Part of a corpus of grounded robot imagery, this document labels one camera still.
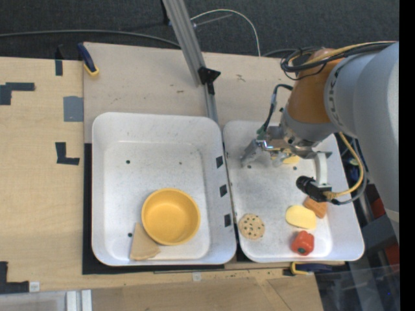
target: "black carpet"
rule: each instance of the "black carpet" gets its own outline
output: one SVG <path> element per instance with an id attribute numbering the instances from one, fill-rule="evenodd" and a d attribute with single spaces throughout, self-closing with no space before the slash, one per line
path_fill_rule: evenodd
<path id="1" fill-rule="evenodd" d="M 0 0 L 0 56 L 54 58 L 63 44 L 77 59 L 81 41 L 171 47 L 154 40 L 107 34 L 52 34 L 2 38 L 1 34 L 39 30 L 106 29 L 134 31 L 176 41 L 163 24 L 160 0 Z M 312 45 L 342 47 L 399 40 L 399 0 L 185 0 L 190 16 L 226 8 L 248 17 L 257 29 L 261 52 Z M 196 23 L 223 16 L 211 14 Z M 199 25 L 203 51 L 257 55 L 254 33 L 232 15 Z"/>

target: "yellow cheese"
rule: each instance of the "yellow cheese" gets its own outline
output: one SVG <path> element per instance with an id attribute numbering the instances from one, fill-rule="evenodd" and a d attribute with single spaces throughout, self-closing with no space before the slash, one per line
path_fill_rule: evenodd
<path id="1" fill-rule="evenodd" d="M 292 156 L 290 156 L 288 158 L 285 158 L 283 160 L 283 163 L 293 164 L 293 163 L 298 163 L 299 161 L 300 161 L 300 157 L 298 155 L 292 155 Z"/>
<path id="2" fill-rule="evenodd" d="M 316 227 L 316 214 L 301 205 L 293 205 L 287 209 L 285 219 L 290 225 L 304 229 L 314 229 Z"/>

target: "red pepper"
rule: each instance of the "red pepper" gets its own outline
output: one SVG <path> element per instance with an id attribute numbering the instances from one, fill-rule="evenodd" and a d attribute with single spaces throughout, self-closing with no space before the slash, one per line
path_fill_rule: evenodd
<path id="1" fill-rule="evenodd" d="M 307 256 L 314 250 L 314 236 L 307 231 L 300 231 L 292 241 L 291 249 L 301 256 Z"/>

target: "metal rod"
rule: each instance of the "metal rod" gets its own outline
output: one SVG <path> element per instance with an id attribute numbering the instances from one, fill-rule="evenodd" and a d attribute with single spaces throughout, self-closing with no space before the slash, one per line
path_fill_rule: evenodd
<path id="1" fill-rule="evenodd" d="M 205 61 L 196 38 L 195 30 L 187 13 L 184 0 L 162 0 L 167 14 L 172 23 L 174 33 L 182 48 L 184 58 L 189 67 L 193 81 L 196 86 L 202 85 L 198 70 L 206 67 Z M 215 96 L 208 92 L 208 85 L 204 85 L 207 115 L 210 119 L 218 122 Z"/>

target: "wire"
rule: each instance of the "wire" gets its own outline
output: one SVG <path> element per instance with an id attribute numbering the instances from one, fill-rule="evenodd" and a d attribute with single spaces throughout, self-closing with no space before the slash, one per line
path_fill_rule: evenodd
<path id="1" fill-rule="evenodd" d="M 302 48 L 302 50 L 306 50 L 306 49 L 312 49 L 312 48 L 316 48 L 315 46 L 309 46 L 309 47 L 304 47 Z M 281 53 L 294 53 L 296 51 L 298 51 L 299 49 L 276 49 L 270 52 L 267 52 L 265 54 L 262 54 L 262 56 L 271 56 L 271 55 L 275 55 L 275 54 L 281 54 Z"/>
<path id="2" fill-rule="evenodd" d="M 362 160 L 362 156 L 360 155 L 360 153 L 359 153 L 359 149 L 358 149 L 357 144 L 356 144 L 356 138 L 353 138 L 353 139 L 351 140 L 351 145 L 352 145 L 352 146 L 353 146 L 353 148 L 355 149 L 356 154 L 358 154 L 358 155 L 359 155 L 359 157 L 360 157 L 360 159 Z M 348 152 L 349 152 L 349 149 L 348 149 L 348 148 L 345 148 L 345 149 L 343 150 L 343 152 L 341 153 L 340 157 L 344 157 L 344 155 L 345 155 L 346 153 L 348 153 Z"/>
<path id="3" fill-rule="evenodd" d="M 311 69 L 314 67 L 317 67 L 319 65 L 323 65 L 323 67 L 317 71 L 316 73 L 304 75 L 303 77 L 315 75 L 322 71 L 325 64 L 327 64 L 330 61 L 337 60 L 340 58 L 345 58 L 351 55 L 360 54 L 364 52 L 373 52 L 373 51 L 380 51 L 391 44 L 395 43 L 395 41 L 375 41 L 371 43 L 362 43 L 362 44 L 356 44 L 356 45 L 350 45 L 343 47 L 341 49 L 336 49 L 330 52 L 327 52 L 325 54 L 322 54 L 321 56 L 317 56 L 315 58 L 312 58 L 311 60 L 306 61 L 305 63 L 302 63 L 300 65 L 292 65 L 292 63 L 303 56 L 312 55 L 314 52 L 316 52 L 315 48 L 305 48 L 305 49 L 298 49 L 297 51 L 287 55 L 283 59 L 281 59 L 280 66 L 281 69 L 284 71 L 284 73 L 291 78 L 287 73 L 298 73 L 300 71 L 304 71 L 307 69 Z"/>
<path id="4" fill-rule="evenodd" d="M 243 17 L 250 24 L 250 26 L 252 27 L 252 30 L 254 31 L 255 40 L 256 40 L 256 44 L 257 44 L 257 50 L 258 50 L 258 56 L 261 56 L 261 50 L 259 49 L 259 39 L 258 39 L 258 34 L 257 34 L 256 29 L 255 29 L 255 26 L 244 14 L 242 14 L 240 12 L 236 12 L 235 10 L 231 10 L 231 9 L 214 9 L 214 10 L 210 10 L 209 12 L 204 12 L 204 13 L 201 13 L 199 15 L 193 16 L 193 17 L 191 17 L 190 20 L 194 21 L 194 20 L 196 20 L 196 19 L 198 19 L 202 16 L 212 14 L 212 13 L 215 13 L 215 12 L 229 12 L 229 13 L 234 13 L 234 14 L 237 14 L 237 15 Z"/>
<path id="5" fill-rule="evenodd" d="M 361 156 L 360 156 L 360 154 L 359 154 L 359 150 L 358 150 L 358 148 L 357 148 L 357 145 L 356 145 L 356 140 L 355 140 L 355 139 L 353 139 L 353 147 L 354 147 L 354 149 L 355 149 L 355 152 L 356 152 L 357 156 L 359 157 L 359 159 L 361 160 L 361 162 L 363 162 L 362 157 L 361 157 Z M 343 202 L 339 202 L 339 201 L 337 201 L 337 202 L 335 202 L 335 205 L 344 205 L 344 204 L 349 204 L 349 203 L 351 203 L 351 202 L 354 202 L 356 199 L 359 199 L 359 198 L 362 196 L 362 194 L 365 192 L 365 190 L 366 190 L 366 186 L 367 186 L 367 184 L 368 184 L 368 178 L 367 178 L 367 176 L 366 176 L 366 170 L 365 170 L 365 169 L 363 170 L 363 174 L 364 174 L 364 176 L 363 176 L 363 183 L 362 183 L 362 185 L 359 187 L 359 189 L 358 189 L 358 191 L 357 191 L 356 195 L 354 195 L 354 197 L 350 198 L 349 200 L 345 200 L 345 201 L 343 201 Z"/>
<path id="6" fill-rule="evenodd" d="M 278 84 L 274 88 L 274 91 L 272 92 L 272 96 L 271 96 L 271 107 L 270 107 L 270 111 L 268 113 L 267 120 L 265 121 L 265 123 L 260 128 L 260 130 L 262 132 L 264 132 L 264 133 L 267 131 L 268 125 L 270 124 L 270 121 L 271 121 L 271 116 L 274 113 L 275 108 L 276 108 L 276 104 L 277 104 L 277 91 L 278 91 L 278 88 L 279 87 L 284 87 L 285 89 L 287 89 L 289 91 L 292 91 L 292 86 L 289 86 L 287 84 Z"/>
<path id="7" fill-rule="evenodd" d="M 81 33 L 92 33 L 92 34 L 118 34 L 123 36 L 134 36 L 140 38 L 147 38 L 151 40 L 162 41 L 164 43 L 168 43 L 172 46 L 181 48 L 178 43 L 174 41 L 170 41 L 164 38 L 159 38 L 155 36 L 151 36 L 149 34 L 138 34 L 135 32 L 125 32 L 125 31 L 116 31 L 116 30 L 89 30 L 89 29 L 76 29 L 76 30 L 45 30 L 45 31 L 30 31 L 30 32 L 15 32 L 9 34 L 0 34 L 0 38 L 8 38 L 8 37 L 18 37 L 18 36 L 41 36 L 46 34 L 81 34 Z"/>
<path id="8" fill-rule="evenodd" d="M 352 156 L 356 159 L 357 164 L 359 165 L 359 179 L 357 180 L 356 184 L 354 186 L 352 186 L 352 188 L 349 188 L 348 190 L 345 190 L 345 191 L 342 191 L 342 192 L 332 192 L 332 191 L 323 192 L 323 195 L 326 196 L 326 198 L 329 199 L 329 200 L 332 200 L 336 197 L 340 197 L 340 196 L 343 196 L 345 194 L 349 194 L 349 193 L 355 191 L 357 188 L 359 188 L 359 186 L 362 184 L 363 179 L 364 179 L 363 164 L 362 164 L 362 161 L 361 161 L 359 155 L 354 151 L 353 147 L 351 147 L 350 143 L 348 142 L 348 140 L 346 139 L 346 137 L 344 136 L 344 134 L 342 132 L 339 132 L 338 135 L 340 136 L 340 138 L 342 139 L 342 141 L 344 142 L 346 147 L 349 149 Z"/>
<path id="9" fill-rule="evenodd" d="M 209 19 L 209 20 L 204 21 L 204 22 L 199 22 L 199 23 L 197 23 L 197 24 L 196 24 L 196 23 L 194 23 L 194 25 L 195 25 L 196 27 L 199 27 L 199 26 L 201 26 L 201 25 L 205 25 L 205 24 L 208 24 L 208 23 L 216 22 L 216 21 L 218 21 L 218 20 L 220 20 L 220 19 L 224 19 L 224 18 L 232 17 L 232 15 L 233 15 L 233 14 L 227 14 L 227 15 L 219 16 L 219 17 L 216 17 L 216 18 L 213 18 L 213 19 Z"/>

